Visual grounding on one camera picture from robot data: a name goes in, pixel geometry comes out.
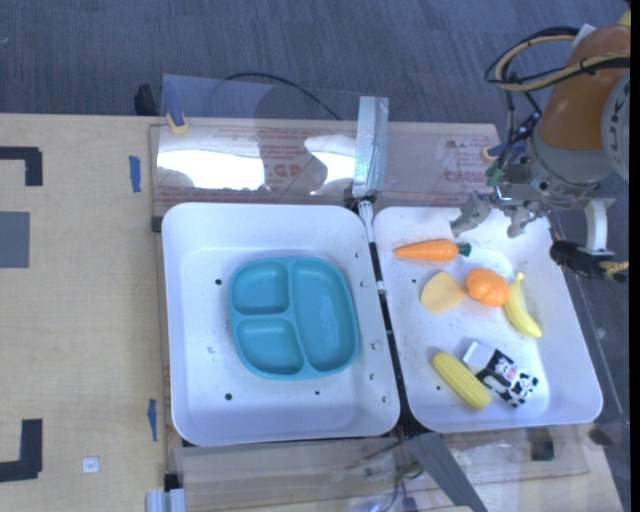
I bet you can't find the black cylinder on white bracket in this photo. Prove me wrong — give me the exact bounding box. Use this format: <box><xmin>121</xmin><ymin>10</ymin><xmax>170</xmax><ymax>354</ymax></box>
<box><xmin>549</xmin><ymin>197</ymin><xmax>626</xmax><ymax>281</ymax></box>

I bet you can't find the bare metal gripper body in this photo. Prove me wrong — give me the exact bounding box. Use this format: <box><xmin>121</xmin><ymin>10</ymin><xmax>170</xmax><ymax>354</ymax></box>
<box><xmin>492</xmin><ymin>163</ymin><xmax>599</xmax><ymax>214</ymax></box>

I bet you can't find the brown cardboard board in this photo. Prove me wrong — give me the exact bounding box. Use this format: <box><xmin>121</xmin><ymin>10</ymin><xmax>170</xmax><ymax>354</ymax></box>
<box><xmin>149</xmin><ymin>117</ymin><xmax>614</xmax><ymax>512</ymax></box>

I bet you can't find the orange carrot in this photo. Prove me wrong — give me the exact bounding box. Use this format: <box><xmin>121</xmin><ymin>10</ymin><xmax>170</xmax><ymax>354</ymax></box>
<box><xmin>393</xmin><ymin>238</ymin><xmax>473</xmax><ymax>263</ymax></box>

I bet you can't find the yellow corn cob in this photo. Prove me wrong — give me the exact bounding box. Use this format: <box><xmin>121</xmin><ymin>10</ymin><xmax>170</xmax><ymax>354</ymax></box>
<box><xmin>432</xmin><ymin>350</ymin><xmax>492</xmax><ymax>411</ymax></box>

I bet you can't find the blue divided plate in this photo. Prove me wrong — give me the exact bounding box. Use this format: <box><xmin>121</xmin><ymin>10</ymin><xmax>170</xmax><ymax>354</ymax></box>
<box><xmin>227</xmin><ymin>256</ymin><xmax>361</xmax><ymax>381</ymax></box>

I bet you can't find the white plastic tray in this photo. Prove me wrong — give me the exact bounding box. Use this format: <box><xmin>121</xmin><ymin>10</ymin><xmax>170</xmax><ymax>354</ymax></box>
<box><xmin>160</xmin><ymin>201</ymin><xmax>401</xmax><ymax>448</ymax></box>
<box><xmin>372</xmin><ymin>205</ymin><xmax>604</xmax><ymax>434</ymax></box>

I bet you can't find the orange pumpkin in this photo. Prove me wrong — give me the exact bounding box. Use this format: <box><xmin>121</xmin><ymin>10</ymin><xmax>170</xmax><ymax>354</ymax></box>
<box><xmin>465</xmin><ymin>267</ymin><xmax>511</xmax><ymax>308</ymax></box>

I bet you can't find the yellow wedge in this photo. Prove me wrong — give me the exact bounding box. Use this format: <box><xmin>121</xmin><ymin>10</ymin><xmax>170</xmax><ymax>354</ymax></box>
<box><xmin>419</xmin><ymin>270</ymin><xmax>467</xmax><ymax>315</ymax></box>

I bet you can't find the black and white milk carton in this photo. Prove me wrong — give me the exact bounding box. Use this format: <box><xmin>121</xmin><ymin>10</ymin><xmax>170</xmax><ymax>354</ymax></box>
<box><xmin>461</xmin><ymin>341</ymin><xmax>540</xmax><ymax>409</ymax></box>

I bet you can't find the yellow banana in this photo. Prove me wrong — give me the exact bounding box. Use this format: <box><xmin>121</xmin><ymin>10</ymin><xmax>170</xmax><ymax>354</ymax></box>
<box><xmin>502</xmin><ymin>271</ymin><xmax>544</xmax><ymax>340</ymax></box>

